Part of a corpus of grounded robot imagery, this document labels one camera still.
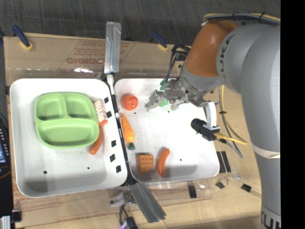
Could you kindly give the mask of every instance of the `screen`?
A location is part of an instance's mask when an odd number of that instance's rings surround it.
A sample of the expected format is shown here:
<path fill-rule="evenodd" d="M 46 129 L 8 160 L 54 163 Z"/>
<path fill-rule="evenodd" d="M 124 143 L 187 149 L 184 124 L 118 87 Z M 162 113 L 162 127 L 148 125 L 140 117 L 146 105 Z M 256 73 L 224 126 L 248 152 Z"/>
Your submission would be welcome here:
<path fill-rule="evenodd" d="M 3 150 L 2 145 L 0 143 L 0 163 L 4 163 L 4 162 L 5 162 L 4 150 Z"/>

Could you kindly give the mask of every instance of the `orange carrot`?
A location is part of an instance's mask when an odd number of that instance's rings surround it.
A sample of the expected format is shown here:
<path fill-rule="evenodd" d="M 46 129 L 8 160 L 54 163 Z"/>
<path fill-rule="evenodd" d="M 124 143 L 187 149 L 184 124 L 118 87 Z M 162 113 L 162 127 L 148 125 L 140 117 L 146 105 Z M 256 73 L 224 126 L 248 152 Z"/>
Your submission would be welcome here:
<path fill-rule="evenodd" d="M 100 134 L 93 146 L 90 148 L 90 154 L 94 155 L 97 153 L 97 151 L 100 149 L 101 145 L 103 142 L 103 132 L 102 129 L 100 128 Z"/>
<path fill-rule="evenodd" d="M 160 176 L 165 176 L 165 161 L 170 154 L 170 150 L 168 148 L 164 149 L 159 157 L 158 164 L 157 164 L 157 170 Z"/>
<path fill-rule="evenodd" d="M 138 106 L 138 98 L 131 94 L 125 95 L 122 98 L 122 102 L 126 110 L 133 110 Z"/>
<path fill-rule="evenodd" d="M 124 139 L 127 143 L 132 143 L 135 140 L 134 132 L 132 126 L 128 122 L 126 116 L 124 114 L 121 115 L 122 118 L 122 128 Z"/>

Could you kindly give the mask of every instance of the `green plate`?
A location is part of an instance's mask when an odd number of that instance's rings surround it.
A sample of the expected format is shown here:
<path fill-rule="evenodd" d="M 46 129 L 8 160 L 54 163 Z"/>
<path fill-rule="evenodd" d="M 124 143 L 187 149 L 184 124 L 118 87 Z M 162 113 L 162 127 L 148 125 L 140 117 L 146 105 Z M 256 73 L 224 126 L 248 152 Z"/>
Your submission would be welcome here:
<path fill-rule="evenodd" d="M 72 148 L 93 144 L 99 122 L 93 102 L 80 93 L 48 93 L 35 104 L 39 139 L 48 147 Z"/>

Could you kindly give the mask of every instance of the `white object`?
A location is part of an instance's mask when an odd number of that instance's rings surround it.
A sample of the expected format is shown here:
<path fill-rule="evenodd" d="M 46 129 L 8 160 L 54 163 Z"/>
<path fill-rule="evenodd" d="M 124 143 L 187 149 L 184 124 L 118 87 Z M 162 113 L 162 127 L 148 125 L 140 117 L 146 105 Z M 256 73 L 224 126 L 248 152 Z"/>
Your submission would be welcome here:
<path fill-rule="evenodd" d="M 135 150 L 127 150 L 133 177 L 146 184 L 179 182 L 211 178 L 219 172 L 219 161 L 213 141 L 196 134 L 191 122 L 194 118 L 206 121 L 203 108 L 182 104 L 175 111 L 170 105 L 146 111 L 144 105 L 154 90 L 160 88 L 162 79 L 121 79 L 114 85 L 120 114 L 125 114 L 135 133 Z M 132 111 L 124 109 L 121 99 L 125 94 L 138 98 L 138 106 Z M 157 172 L 157 162 L 162 148 L 171 153 L 165 162 L 166 175 Z M 154 156 L 150 172 L 139 173 L 137 154 Z"/>
<path fill-rule="evenodd" d="M 112 117 L 102 126 L 103 143 L 97 154 L 88 147 L 54 149 L 39 140 L 34 119 L 36 100 L 45 93 L 77 92 L 93 102 L 108 98 Z M 127 168 L 108 86 L 96 79 L 20 79 L 10 87 L 16 180 L 31 198 L 54 196 L 122 185 Z"/>

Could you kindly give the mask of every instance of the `black hole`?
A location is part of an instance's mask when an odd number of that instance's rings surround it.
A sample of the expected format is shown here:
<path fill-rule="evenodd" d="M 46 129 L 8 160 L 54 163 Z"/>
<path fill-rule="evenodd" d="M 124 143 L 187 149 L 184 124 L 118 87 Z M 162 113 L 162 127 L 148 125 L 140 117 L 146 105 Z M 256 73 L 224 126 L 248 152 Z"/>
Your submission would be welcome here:
<path fill-rule="evenodd" d="M 106 113 L 106 115 L 107 115 L 107 118 L 110 118 L 110 117 L 112 116 L 112 114 L 111 114 L 110 111 L 108 111 L 108 112 Z"/>
<path fill-rule="evenodd" d="M 117 166 L 117 167 L 116 167 L 116 173 L 119 173 L 121 170 L 122 170 L 122 169 L 121 169 L 121 166 Z"/>
<path fill-rule="evenodd" d="M 113 155 L 110 156 L 110 162 L 112 162 L 114 160 L 115 160 L 115 155 L 113 154 Z"/>

